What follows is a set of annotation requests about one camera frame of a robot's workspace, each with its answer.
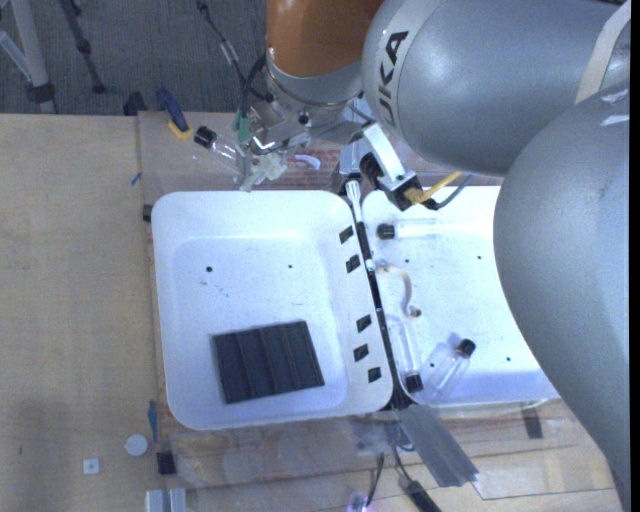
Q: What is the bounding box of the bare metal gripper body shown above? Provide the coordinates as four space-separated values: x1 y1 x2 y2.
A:
248 94 321 154

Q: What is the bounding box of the clear plastic bottle black cap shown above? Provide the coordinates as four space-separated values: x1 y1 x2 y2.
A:
422 338 477 397
376 218 442 242
193 125 242 162
388 314 426 395

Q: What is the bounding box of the white plastic tray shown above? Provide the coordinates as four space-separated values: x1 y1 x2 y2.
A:
150 189 395 432
359 185 562 409

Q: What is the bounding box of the thin black and white rod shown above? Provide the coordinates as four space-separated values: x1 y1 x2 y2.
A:
344 180 407 401

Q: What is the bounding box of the clear curved plastic tube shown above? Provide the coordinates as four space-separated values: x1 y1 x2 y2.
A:
374 259 422 319

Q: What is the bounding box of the black ribbed rectangular slab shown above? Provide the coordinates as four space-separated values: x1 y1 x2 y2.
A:
209 319 327 406

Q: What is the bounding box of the black cylinder on white bracket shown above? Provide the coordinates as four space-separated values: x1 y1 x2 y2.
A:
349 123 422 212

